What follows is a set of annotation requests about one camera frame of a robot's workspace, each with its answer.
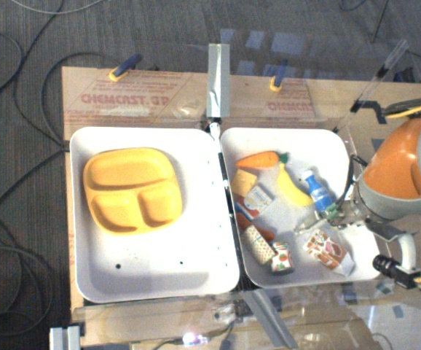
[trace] orange robot arm part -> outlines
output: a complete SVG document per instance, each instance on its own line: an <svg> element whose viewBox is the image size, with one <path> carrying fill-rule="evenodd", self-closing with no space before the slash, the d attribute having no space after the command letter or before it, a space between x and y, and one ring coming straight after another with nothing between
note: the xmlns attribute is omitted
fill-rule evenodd
<svg viewBox="0 0 421 350"><path fill-rule="evenodd" d="M421 198L421 172L417 144L421 118L406 121L385 139L364 171L364 182L376 192L393 198Z"/></svg>

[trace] toy carrot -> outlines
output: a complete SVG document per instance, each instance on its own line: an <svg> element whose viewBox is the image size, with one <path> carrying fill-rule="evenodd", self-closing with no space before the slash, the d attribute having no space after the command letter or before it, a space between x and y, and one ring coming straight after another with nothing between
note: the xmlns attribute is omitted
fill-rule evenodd
<svg viewBox="0 0 421 350"><path fill-rule="evenodd" d="M273 150L267 150L266 152L260 152L241 158L235 163L235 165L237 167L246 168L263 168L275 166L278 162L287 163L287 161L287 153L279 155Z"/></svg>

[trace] dark floor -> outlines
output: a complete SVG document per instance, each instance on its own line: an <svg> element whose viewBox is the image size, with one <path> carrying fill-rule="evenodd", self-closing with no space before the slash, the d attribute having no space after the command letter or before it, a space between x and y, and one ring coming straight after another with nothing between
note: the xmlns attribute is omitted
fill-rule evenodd
<svg viewBox="0 0 421 350"><path fill-rule="evenodd" d="M53 12L62 0L17 1ZM93 1L64 0L61 11ZM269 76L286 58L287 77L369 81L405 39L409 50L387 80L398 73L421 82L421 0L389 0L373 42L384 0L361 1L106 0L54 16L0 0L0 349L48 349L49 329L70 322L62 93L54 65L69 57L62 63L111 68L140 53L139 69L206 72L207 46L221 42L231 44L233 74ZM30 49L18 67L19 51ZM31 256L48 267L50 280ZM20 330L27 332L5 336Z"/></svg>

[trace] yellow plate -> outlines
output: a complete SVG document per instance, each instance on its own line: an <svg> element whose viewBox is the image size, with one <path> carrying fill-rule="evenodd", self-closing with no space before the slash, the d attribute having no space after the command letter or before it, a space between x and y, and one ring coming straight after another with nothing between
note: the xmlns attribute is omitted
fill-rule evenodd
<svg viewBox="0 0 421 350"><path fill-rule="evenodd" d="M167 156L157 149L103 152L84 167L84 191L95 223L110 233L163 228L181 215L181 192Z"/></svg>

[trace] plastic tray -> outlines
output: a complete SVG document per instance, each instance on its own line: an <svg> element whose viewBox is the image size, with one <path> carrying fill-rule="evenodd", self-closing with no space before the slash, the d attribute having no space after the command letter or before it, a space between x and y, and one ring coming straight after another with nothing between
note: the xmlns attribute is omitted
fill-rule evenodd
<svg viewBox="0 0 421 350"><path fill-rule="evenodd" d="M183 211L170 226L118 236L98 227L82 172L94 155L128 147L164 152L175 169ZM197 129L97 128L71 138L76 284L94 303L228 292L238 282L229 209L216 146Z"/></svg>
<svg viewBox="0 0 421 350"><path fill-rule="evenodd" d="M221 145L230 181L237 169L236 160L253 153L275 150L288 153L286 170L293 182L306 193L307 184L301 179L301 173L308 168L313 169L316 177L327 185L335 198L340 196L345 188L348 154L343 141L331 131L230 128L222 133ZM372 267L372 260L379 254L379 250L374 235L366 227L349 227L341 231L328 225L322 228L334 241L346 248L355 262L349 276L332 272L302 249L311 233L295 236L293 232L294 227L313 211L314 205L304 208L284 198L275 183L277 166L251 172L258 175L258 182L274 196L274 201L253 223L274 231L276 241L289 243L295 267L295 271L289 275L274 275L269 266L260 266L251 252L243 246L245 269L255 284L264 288L277 288L367 280L378 276L379 273Z"/></svg>

